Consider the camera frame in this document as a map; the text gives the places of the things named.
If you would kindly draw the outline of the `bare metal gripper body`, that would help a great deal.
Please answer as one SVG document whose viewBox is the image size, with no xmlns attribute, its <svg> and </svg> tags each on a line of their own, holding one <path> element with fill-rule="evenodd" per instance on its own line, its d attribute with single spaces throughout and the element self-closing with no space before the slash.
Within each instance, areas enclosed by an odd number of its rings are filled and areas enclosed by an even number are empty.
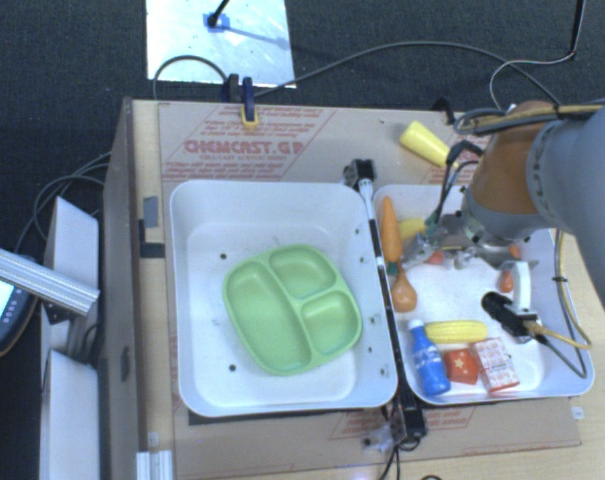
<svg viewBox="0 0 605 480">
<path fill-rule="evenodd" d="M 440 218 L 427 238 L 434 249 L 478 257 L 495 269 L 514 261 L 508 248 L 538 229 L 537 215 L 458 211 Z"/>
</svg>

